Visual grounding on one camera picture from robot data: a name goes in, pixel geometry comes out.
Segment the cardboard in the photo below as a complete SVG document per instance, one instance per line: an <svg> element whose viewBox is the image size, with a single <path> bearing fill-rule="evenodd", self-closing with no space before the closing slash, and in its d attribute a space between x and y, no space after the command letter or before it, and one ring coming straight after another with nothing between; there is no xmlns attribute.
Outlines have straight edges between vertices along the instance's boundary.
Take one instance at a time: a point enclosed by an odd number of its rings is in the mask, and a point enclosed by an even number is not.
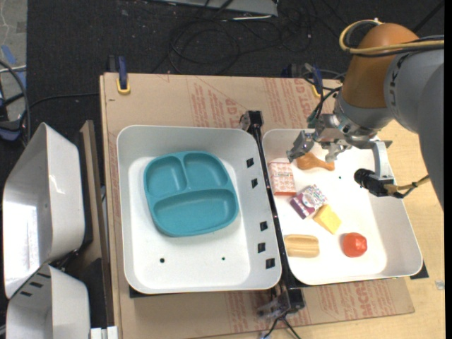
<svg viewBox="0 0 452 339"><path fill-rule="evenodd" d="M116 138L124 127L133 124L237 128L241 115L247 110L262 111L264 131L303 129L307 127L306 117L318 103L312 87L302 79L129 74L131 93L120 95L116 78L115 73L100 77L100 99L114 320L119 336L124 339L188 339L250 333L240 338L255 338L256 331L268 330L273 322L257 314L257 309L270 300L268 291L130 297L123 269ZM338 82L328 84L336 86ZM327 100L324 112L331 112L333 103L333 99ZM404 278L305 287L303 294L306 308L288 316L293 326L311 327L318 323L415 312ZM441 317L443 311L435 306L434 313ZM409 322L414 325L420 320L413 317ZM391 330L406 332L403 327L398 329L400 324L388 323L392 325ZM348 333L347 329L325 332L328 328L315 330L331 334L330 338ZM432 333L432 328L416 330L417 333ZM350 337L360 338L365 333L378 335L379 325L360 325L356 332L356 336Z"/></svg>

